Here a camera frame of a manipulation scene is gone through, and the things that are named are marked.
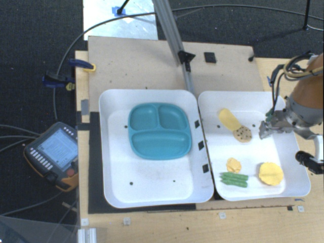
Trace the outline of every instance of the white tray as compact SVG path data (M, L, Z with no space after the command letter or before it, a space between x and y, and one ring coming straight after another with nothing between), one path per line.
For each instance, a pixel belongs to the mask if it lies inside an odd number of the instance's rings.
M304 166L295 160L299 150L294 133L273 134L261 140L259 126L265 113L272 107L270 92L203 92L198 99L207 148L220 196L229 201L305 196L310 191L310 181ZM276 109L283 109L280 97ZM252 140L240 143L218 119L218 112L228 108L239 122L251 129ZM241 174L249 175L248 187L228 186L221 182L220 174L226 172L226 162L233 157L241 162ZM268 186L258 178L259 166L264 162L281 166L284 177L278 186Z
M186 113L192 147L184 157L148 160L137 156L128 135L131 110L142 103L170 103ZM103 185L116 208L203 203L214 193L196 98L184 90L107 90L99 98Z

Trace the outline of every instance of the handheld device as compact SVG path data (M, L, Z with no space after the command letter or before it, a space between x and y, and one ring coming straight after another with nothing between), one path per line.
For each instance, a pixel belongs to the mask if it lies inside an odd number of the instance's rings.
M57 122L26 146L30 166L58 189L68 192L78 185L77 136L72 127Z

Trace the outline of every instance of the yellow round toy food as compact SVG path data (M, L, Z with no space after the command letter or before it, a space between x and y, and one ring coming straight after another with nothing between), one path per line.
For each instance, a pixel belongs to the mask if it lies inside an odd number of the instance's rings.
M266 162L260 166L259 178L268 185L278 185L284 178L284 173L277 164Z
M232 157L227 160L226 167L229 172L234 173L238 173L242 168L241 163Z

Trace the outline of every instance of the wooden table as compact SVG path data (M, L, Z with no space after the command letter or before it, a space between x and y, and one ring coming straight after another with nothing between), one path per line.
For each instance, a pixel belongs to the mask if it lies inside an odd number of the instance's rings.
M76 52L88 59L88 52ZM255 59L265 91L267 76L287 59ZM280 94L289 95L295 83L282 81ZM76 69L77 110L89 99L89 73ZM81 116L83 123L89 115ZM322 134L323 127L313 129ZM302 150L314 153L311 141L297 138ZM206 203L194 211L88 214L89 131L78 131L79 193L82 228L97 228L97 242L322 242L324 240L323 176L308 172L311 192L301 199L271 199L229 204ZM124 225L124 218L131 218Z

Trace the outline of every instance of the yellow disc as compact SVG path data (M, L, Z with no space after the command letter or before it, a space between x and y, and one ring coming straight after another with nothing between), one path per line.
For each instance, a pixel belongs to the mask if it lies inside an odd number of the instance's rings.
M232 157L227 160L226 167L229 172L234 173L238 173L242 168L241 163Z
M268 185L278 185L284 178L284 173L277 164L266 162L260 166L259 178Z
M236 131L241 127L241 124L229 109L222 109L218 114L218 118L221 123L230 131Z

